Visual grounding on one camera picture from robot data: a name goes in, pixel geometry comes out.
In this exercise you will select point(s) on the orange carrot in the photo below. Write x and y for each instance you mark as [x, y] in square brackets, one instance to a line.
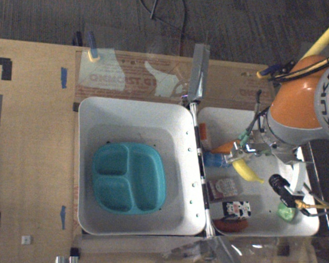
[222, 147]

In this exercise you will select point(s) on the black and white cow carton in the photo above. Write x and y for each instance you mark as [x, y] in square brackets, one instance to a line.
[236, 209]

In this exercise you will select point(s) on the teal divided plate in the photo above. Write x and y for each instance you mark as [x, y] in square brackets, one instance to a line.
[143, 180]

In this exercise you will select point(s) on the light green round lump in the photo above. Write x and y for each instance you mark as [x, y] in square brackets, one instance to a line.
[286, 213]

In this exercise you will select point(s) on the brown and white packet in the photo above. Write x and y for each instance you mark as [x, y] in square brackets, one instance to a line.
[222, 189]

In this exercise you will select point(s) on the small white square tile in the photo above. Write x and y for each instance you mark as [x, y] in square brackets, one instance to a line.
[26, 239]

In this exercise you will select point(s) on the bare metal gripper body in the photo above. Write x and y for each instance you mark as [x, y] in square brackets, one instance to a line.
[276, 149]

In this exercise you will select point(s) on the white plastic tray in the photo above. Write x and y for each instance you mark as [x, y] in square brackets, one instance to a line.
[260, 209]
[137, 117]

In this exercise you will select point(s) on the black cylinder on white bracket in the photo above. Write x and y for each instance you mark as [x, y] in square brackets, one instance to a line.
[282, 188]

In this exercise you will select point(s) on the yellow banana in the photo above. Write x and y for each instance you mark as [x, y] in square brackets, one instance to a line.
[246, 171]

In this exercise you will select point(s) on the orange and white packet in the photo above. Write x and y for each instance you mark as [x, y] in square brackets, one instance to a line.
[205, 135]

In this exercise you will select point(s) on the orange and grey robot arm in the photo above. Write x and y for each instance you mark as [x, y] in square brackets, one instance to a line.
[295, 95]

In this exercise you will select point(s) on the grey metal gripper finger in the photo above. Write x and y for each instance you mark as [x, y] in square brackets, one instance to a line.
[236, 151]
[248, 149]

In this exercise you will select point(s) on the brown cardboard board red print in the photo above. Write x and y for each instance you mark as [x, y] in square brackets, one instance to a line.
[227, 85]

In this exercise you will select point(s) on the brown sausage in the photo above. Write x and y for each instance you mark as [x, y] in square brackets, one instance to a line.
[230, 225]

